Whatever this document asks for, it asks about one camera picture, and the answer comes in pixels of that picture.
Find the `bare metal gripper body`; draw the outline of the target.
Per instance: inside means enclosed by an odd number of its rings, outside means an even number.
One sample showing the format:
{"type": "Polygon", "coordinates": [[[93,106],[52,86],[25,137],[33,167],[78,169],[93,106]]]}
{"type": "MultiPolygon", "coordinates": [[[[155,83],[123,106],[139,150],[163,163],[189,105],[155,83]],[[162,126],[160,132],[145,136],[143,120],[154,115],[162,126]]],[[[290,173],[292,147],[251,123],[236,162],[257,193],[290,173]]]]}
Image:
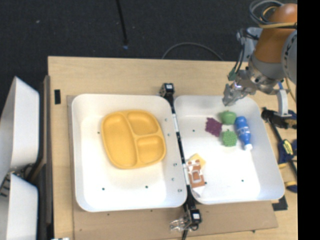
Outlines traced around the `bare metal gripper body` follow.
{"type": "Polygon", "coordinates": [[[254,95],[260,91],[267,95],[276,95],[279,91],[275,89],[281,80],[281,69],[279,66],[255,67],[249,65],[246,69],[240,69],[236,73],[234,89],[242,96],[254,95]]]}

